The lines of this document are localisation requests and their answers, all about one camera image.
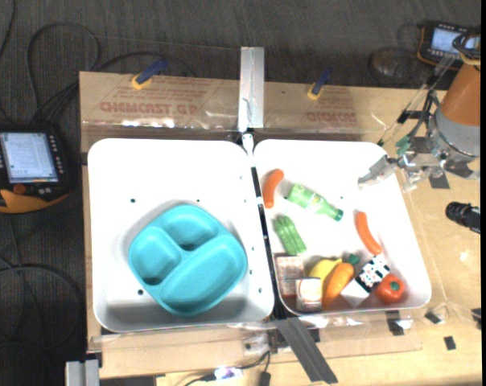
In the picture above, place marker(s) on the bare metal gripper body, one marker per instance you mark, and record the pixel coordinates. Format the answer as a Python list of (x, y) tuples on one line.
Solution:
[(422, 162)]

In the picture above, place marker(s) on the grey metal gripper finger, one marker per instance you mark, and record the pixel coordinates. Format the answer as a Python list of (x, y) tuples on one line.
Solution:
[(375, 173)]

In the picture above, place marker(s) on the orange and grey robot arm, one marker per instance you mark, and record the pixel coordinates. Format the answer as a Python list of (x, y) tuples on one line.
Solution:
[(462, 95)]

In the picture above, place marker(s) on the white plastic tray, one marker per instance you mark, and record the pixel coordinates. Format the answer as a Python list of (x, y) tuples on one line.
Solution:
[(154, 167), (347, 163)]

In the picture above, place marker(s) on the orange sausage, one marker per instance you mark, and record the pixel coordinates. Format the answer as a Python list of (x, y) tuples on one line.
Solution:
[(271, 187), (367, 233)]

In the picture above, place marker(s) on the green plastic bottle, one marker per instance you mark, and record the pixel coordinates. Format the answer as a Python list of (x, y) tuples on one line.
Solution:
[(309, 199)]

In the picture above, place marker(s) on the black and white milk carton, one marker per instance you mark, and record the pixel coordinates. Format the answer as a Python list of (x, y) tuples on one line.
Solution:
[(369, 276)]

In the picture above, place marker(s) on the green asparagus bunch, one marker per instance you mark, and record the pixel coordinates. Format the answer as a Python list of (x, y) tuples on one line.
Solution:
[(289, 233)]

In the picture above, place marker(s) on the yellow lemon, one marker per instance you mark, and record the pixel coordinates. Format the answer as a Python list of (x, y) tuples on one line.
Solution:
[(321, 268)]

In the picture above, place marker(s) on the orange carrot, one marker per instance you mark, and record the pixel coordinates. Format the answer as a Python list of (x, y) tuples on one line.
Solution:
[(338, 282)]

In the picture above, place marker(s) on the orange bell pepper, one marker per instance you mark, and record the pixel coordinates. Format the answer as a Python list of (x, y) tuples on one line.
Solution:
[(390, 288)]

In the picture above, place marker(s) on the blue divided plate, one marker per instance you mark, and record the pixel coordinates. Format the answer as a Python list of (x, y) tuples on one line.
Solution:
[(186, 259)]

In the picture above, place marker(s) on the brown cardboard board red print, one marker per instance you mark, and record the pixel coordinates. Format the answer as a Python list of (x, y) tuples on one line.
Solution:
[(166, 103)]

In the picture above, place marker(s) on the black cylinder on white bracket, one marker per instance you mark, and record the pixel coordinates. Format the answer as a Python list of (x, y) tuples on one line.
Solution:
[(462, 212)]

